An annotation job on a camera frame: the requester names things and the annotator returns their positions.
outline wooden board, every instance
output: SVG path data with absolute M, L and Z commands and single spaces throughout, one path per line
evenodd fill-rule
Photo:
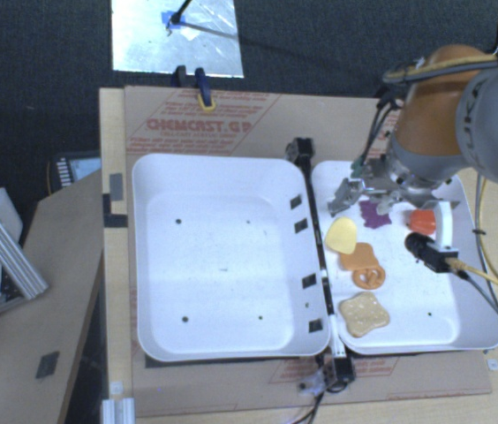
M 0 315 L 0 424 L 64 423 L 100 284 L 101 176 L 40 202 L 24 251 L 49 289 Z M 58 352 L 53 375 L 36 378 Z
M 104 121 L 108 121 L 108 131 L 102 134 L 102 148 L 107 148 L 109 152 L 115 155 L 111 157 L 113 162 L 110 166 L 110 171 L 105 171 L 104 175 L 110 173 L 126 172 L 125 152 L 123 145 L 125 136 L 122 134 L 123 128 L 117 128 L 117 120 L 120 124 L 124 121 L 124 90 L 102 90 L 101 93 L 101 108 L 102 108 L 102 131 Z M 314 125 L 314 116 L 321 115 L 321 122 L 325 123 L 325 117 L 336 113 L 342 117 L 352 115 L 351 120 L 345 120 L 344 127 L 336 128 L 337 133 L 341 133 L 340 138 L 327 138 L 327 151 L 322 151 L 322 155 L 331 157 L 340 155 L 345 150 L 349 151 L 349 146 L 355 147 L 358 150 L 358 140 L 363 140 L 363 132 L 368 126 L 368 121 L 372 116 L 374 102 L 369 106 L 367 100 L 361 99 L 336 99 L 327 98 L 322 100 L 318 98 L 317 104 L 309 105 L 310 101 L 302 101 L 298 96 L 287 96 L 282 105 L 275 106 L 268 113 L 268 116 L 275 112 L 283 113 L 290 124 L 301 125 L 303 118 L 301 114 L 306 115 L 308 124 L 312 133 L 302 133 L 303 135 L 312 135 L 314 139 L 317 137 L 328 137 L 328 133 L 323 128 L 318 129 Z M 281 128 L 281 132 L 276 134 L 276 138 L 286 140 L 286 131 L 289 127 L 286 125 Z M 268 145 L 273 141 L 271 139 L 264 140 L 260 143 L 258 140 L 257 129 L 253 132 L 252 137 L 247 137 L 246 149 L 243 147 L 235 149 L 235 155 L 264 155 Z M 460 175 L 464 182 L 469 201 L 474 201 L 474 186 L 475 177 L 473 171 L 464 171 Z M 485 213 L 483 224 L 488 232 L 487 247 L 498 268 L 498 186 L 490 185 L 487 190 Z M 113 265 L 107 268 L 111 275 L 118 277 L 112 278 L 112 287 L 107 282 L 107 293 L 112 294 L 112 300 L 109 301 L 107 313 L 112 314 L 115 324 L 108 325 L 108 340 L 109 347 L 112 350 L 112 356 L 109 357 L 109 377 L 110 380 L 119 380 L 124 385 L 123 395 L 113 395 L 113 398 L 130 397 L 130 389 L 132 388 L 132 371 L 129 367 L 128 359 L 130 346 L 128 337 L 132 331 L 129 319 L 129 287 L 125 289 L 126 283 L 129 281 L 125 278 L 125 270 L 128 268 L 129 254 L 127 244 L 125 243 L 124 230 L 109 230 L 105 231 L 106 235 L 106 250 L 112 252 L 110 259 Z M 485 359 L 479 355 L 481 362 L 484 364 Z M 485 357 L 487 360 L 497 360 L 498 349 L 491 351 Z M 387 422 L 498 422 L 498 371 L 490 373 L 491 382 L 493 384 L 493 394 L 469 396 L 469 397 L 445 397 L 445 398 L 423 398 L 417 400 L 401 400 L 401 401 L 385 401 L 379 403 L 364 403 L 364 404 L 346 404 L 346 405 L 326 405 L 320 409 L 320 412 L 315 422 L 328 423 L 340 422 L 345 420 L 348 423 L 372 422 L 382 424 Z M 409 397 L 415 391 L 406 391 Z M 335 397 L 326 396 L 325 403 L 333 402 Z M 291 422 L 297 419 L 307 411 L 306 408 L 284 408 L 284 409 L 268 409 L 250 412 L 224 412 L 224 413 L 203 413 L 203 414 L 185 414 L 180 416 L 164 416 L 157 418 L 140 418 L 137 419 L 139 424 L 178 424 L 178 423 L 254 423 L 254 422 Z

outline cardboard sheet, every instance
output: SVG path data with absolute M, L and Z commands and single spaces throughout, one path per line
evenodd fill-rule
M 214 97 L 216 112 L 204 113 L 190 89 L 127 87 L 124 91 L 125 165 L 112 172 L 127 177 L 128 185 L 132 396 L 138 417 L 311 402 L 298 394 L 298 383 L 316 369 L 313 359 L 161 364 L 146 357 L 136 330 L 131 168 L 151 152 L 281 158 L 295 137 L 314 139 L 314 164 L 352 160 L 363 147 L 375 100 L 223 91 L 214 91 Z M 327 397 L 327 403 L 491 391 L 481 352 L 362 358 L 356 368 L 357 381 L 344 394 Z
M 50 287 L 0 314 L 0 423 L 64 422 L 102 272 L 100 187 L 95 173 L 36 210 L 24 251 Z

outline metal rod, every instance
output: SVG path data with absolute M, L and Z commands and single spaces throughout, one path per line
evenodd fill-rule
M 175 12 L 172 16 L 170 16 L 169 25 L 170 24 L 178 25 L 178 23 L 180 22 L 180 18 L 182 17 L 182 13 L 185 12 L 186 8 L 188 7 L 191 1 L 192 0 L 185 0 L 180 9 L 177 12 Z
M 23 254 L 19 244 L 0 221 L 0 263 L 26 299 L 44 292 L 48 285 Z

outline white tray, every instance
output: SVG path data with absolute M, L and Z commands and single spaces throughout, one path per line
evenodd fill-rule
M 326 347 L 306 184 L 294 165 L 146 155 L 132 190 L 138 334 L 149 356 L 306 356 Z
M 435 274 L 404 247 L 410 233 L 407 216 L 414 209 L 400 203 L 390 213 L 392 224 L 378 229 L 366 228 L 356 204 L 336 217 L 328 212 L 327 203 L 343 178 L 351 174 L 349 162 L 324 162 L 313 170 L 313 187 L 318 206 L 322 237 L 339 216 L 348 216 L 358 226 L 358 241 L 373 246 L 374 254 L 386 270 L 381 288 L 373 291 L 389 311 L 390 324 L 363 337 L 353 337 L 338 315 L 338 331 L 344 343 L 363 354 L 437 352 L 489 349 L 498 345 L 498 314 L 466 281 L 451 274 Z M 471 212 L 463 186 L 458 178 L 435 191 L 437 198 L 459 201 L 453 211 L 453 246 L 459 258 L 478 267 L 479 256 L 472 233 Z M 343 270 L 338 254 L 325 248 L 334 306 L 363 292 L 351 280 L 351 272 Z M 488 292 L 486 281 L 473 279 Z

